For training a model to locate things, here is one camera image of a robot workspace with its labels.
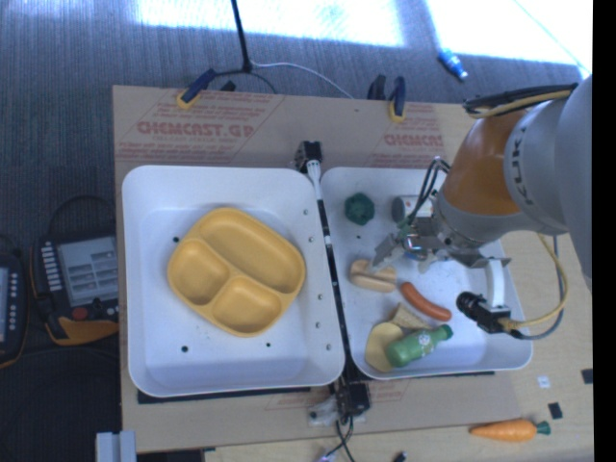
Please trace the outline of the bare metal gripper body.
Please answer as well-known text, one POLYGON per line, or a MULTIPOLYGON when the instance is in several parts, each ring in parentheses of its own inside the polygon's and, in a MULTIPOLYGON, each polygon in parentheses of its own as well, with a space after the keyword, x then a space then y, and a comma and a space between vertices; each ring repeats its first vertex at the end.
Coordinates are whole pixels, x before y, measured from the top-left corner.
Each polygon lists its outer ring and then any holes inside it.
POLYGON ((404 250, 422 261, 432 257, 459 263, 479 263, 484 259, 484 242, 463 236, 436 216, 405 218, 398 223, 404 250))

